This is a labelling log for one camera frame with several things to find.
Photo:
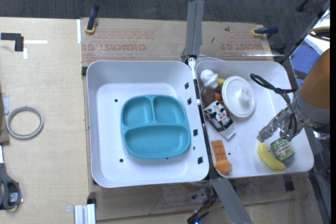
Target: yellow banana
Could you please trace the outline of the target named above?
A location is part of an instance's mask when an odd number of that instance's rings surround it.
[[[273,170],[284,170],[286,168],[285,164],[283,164],[278,159],[274,158],[270,152],[268,151],[267,146],[264,143],[259,143],[258,145],[258,154],[262,161],[267,164]]]

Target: black cable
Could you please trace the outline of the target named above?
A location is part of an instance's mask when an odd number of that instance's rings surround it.
[[[282,96],[282,98],[285,100],[285,102],[287,103],[287,106],[290,108],[291,110],[291,118],[290,118],[290,122],[288,125],[288,128],[290,129],[292,127],[292,123],[294,122],[294,134],[296,134],[297,132],[297,119],[293,110],[293,107],[291,105],[291,101],[290,98],[288,96],[288,93],[290,92],[296,92],[297,89],[281,89],[281,88],[276,88],[274,87],[272,84],[270,84],[268,81],[266,81],[265,79],[263,79],[262,77],[256,75],[256,74],[250,74],[251,79],[259,84],[260,86],[270,89],[272,91],[274,91],[275,93],[279,94]]]

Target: white lid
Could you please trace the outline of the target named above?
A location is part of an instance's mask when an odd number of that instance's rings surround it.
[[[225,80],[222,99],[228,111],[239,118],[250,116],[256,106],[251,85],[239,76],[232,76]]]

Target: metal ring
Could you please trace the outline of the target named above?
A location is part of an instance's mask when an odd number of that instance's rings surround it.
[[[11,125],[11,120],[13,118],[13,116],[15,116],[17,113],[21,112],[21,111],[32,111],[34,112],[38,118],[40,119],[40,125],[39,127],[34,131],[32,132],[31,134],[28,134],[28,135],[21,135],[21,134],[17,134],[15,133],[12,128],[10,127]],[[43,117],[42,117],[42,114],[41,112],[39,112],[36,108],[33,108],[32,106],[19,106],[18,108],[15,108],[14,110],[12,110],[9,114],[8,114],[8,118],[7,118],[7,129],[9,131],[9,133],[17,138],[17,139],[21,139],[21,140],[26,140],[26,139],[30,139],[34,136],[36,136],[41,130],[42,130],[42,127],[43,127]]]

